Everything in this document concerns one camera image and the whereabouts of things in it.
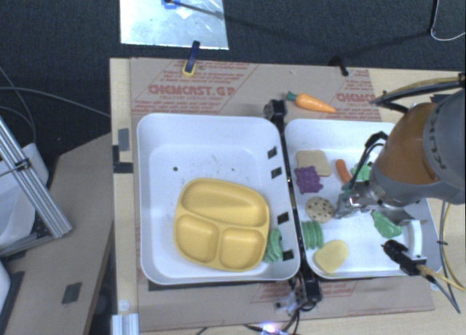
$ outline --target silver metal sheet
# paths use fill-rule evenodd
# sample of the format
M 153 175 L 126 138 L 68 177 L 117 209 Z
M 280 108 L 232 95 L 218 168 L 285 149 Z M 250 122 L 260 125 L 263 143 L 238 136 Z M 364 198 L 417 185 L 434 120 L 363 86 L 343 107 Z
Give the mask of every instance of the silver metal sheet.
M 228 49 L 222 0 L 120 0 L 123 44 Z

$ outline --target blue and yellow clamp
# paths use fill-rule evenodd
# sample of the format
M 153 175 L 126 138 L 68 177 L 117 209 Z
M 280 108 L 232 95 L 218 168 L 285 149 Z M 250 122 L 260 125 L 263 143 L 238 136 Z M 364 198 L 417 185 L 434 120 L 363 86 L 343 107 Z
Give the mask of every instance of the blue and yellow clamp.
M 198 41 L 192 43 L 189 59 L 183 65 L 183 75 L 186 77 L 192 77 L 196 71 L 196 55 L 200 45 L 201 43 Z

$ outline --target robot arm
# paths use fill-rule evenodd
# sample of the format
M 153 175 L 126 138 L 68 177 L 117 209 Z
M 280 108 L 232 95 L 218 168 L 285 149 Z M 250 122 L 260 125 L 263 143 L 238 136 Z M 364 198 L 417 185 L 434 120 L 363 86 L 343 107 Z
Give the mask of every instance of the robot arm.
M 421 86 L 408 93 L 401 90 L 374 101 L 405 114 L 372 164 L 369 181 L 350 181 L 344 188 L 337 206 L 337 218 L 357 210 L 399 209 L 424 197 L 453 204 L 465 203 L 465 75 L 460 74 L 455 82 L 443 84 L 444 90 L 462 89 L 438 105 L 421 103 L 408 110 L 392 102 L 406 94 L 431 92 L 438 85 L 442 88 L 442 84 Z

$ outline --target orange carrot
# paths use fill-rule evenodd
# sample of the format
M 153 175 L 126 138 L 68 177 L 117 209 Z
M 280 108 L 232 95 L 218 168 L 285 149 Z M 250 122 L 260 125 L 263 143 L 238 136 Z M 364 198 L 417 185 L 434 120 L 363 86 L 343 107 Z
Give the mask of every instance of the orange carrot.
M 332 106 L 329 106 L 327 103 L 318 100 L 317 98 L 311 97 L 306 93 L 299 93 L 298 95 L 288 92 L 286 95 L 288 101 L 295 101 L 298 107 L 302 109 L 319 111 L 319 112 L 328 112 L 333 114 L 335 109 Z
M 343 159 L 337 159 L 335 162 L 335 167 L 336 171 L 338 172 L 338 176 L 340 176 L 340 179 L 344 184 L 351 180 L 352 176 L 350 175 L 350 172 L 348 172 L 347 164 Z

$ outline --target yellow divided plate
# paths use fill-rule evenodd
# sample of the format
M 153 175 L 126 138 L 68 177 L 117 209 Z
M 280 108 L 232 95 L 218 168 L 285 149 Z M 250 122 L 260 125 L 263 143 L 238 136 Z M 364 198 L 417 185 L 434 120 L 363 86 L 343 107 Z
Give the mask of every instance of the yellow divided plate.
M 181 190 L 174 222 L 175 246 L 195 263 L 244 272 L 261 262 L 269 233 L 269 206 L 255 190 L 198 178 Z

